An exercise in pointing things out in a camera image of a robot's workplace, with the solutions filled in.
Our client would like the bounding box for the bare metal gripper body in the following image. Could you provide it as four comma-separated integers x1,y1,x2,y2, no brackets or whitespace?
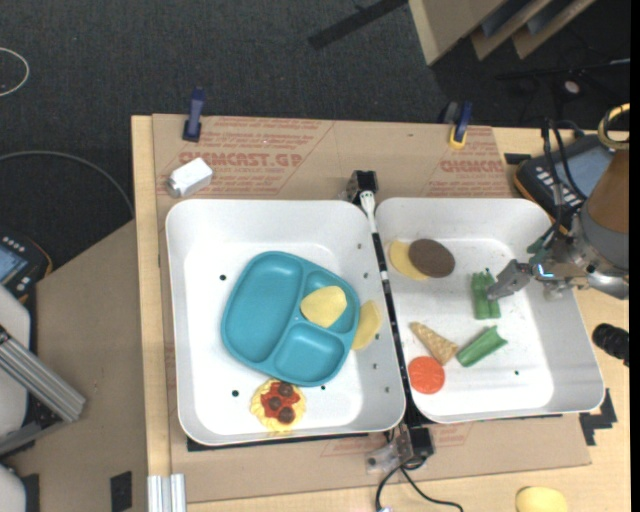
530,243,630,303

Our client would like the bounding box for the green asparagus bundle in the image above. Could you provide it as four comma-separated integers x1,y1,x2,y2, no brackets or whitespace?
470,269,503,321

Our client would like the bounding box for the green celery stick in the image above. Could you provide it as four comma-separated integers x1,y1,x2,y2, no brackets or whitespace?
455,325,509,369

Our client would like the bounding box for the white plastic tray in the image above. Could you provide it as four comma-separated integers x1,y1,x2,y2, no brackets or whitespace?
373,195,607,426
164,198,408,447

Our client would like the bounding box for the brown round biscuit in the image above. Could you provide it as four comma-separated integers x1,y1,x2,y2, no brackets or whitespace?
407,237,457,280

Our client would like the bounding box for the tan waffle cone wedge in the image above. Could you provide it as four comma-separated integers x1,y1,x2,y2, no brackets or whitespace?
409,320,460,367

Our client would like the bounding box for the yellow round slice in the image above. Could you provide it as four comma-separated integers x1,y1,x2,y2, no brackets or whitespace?
388,239,431,282

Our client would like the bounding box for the orange round slice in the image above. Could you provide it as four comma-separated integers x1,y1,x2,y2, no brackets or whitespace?
407,355,447,396

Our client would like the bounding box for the thin black and white rod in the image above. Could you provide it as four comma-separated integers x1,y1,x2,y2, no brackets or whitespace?
359,191,417,427

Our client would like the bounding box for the yellow potato chip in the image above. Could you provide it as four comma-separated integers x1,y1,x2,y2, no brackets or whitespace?
299,284,348,330
350,299,383,352

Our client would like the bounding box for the yellow lemon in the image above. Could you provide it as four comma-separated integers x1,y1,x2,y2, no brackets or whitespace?
514,485,569,512

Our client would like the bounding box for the brown cardboard board red print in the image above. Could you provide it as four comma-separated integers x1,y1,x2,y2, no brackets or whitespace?
151,113,594,504

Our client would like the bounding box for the blue divided plate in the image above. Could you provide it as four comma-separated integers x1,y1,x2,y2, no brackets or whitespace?
219,250,363,389

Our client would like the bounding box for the yellow spaghetti with meatballs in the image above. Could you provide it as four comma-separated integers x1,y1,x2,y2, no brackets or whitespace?
249,377,308,433

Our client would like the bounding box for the white carton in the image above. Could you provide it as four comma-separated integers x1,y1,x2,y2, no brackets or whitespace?
165,156,215,199

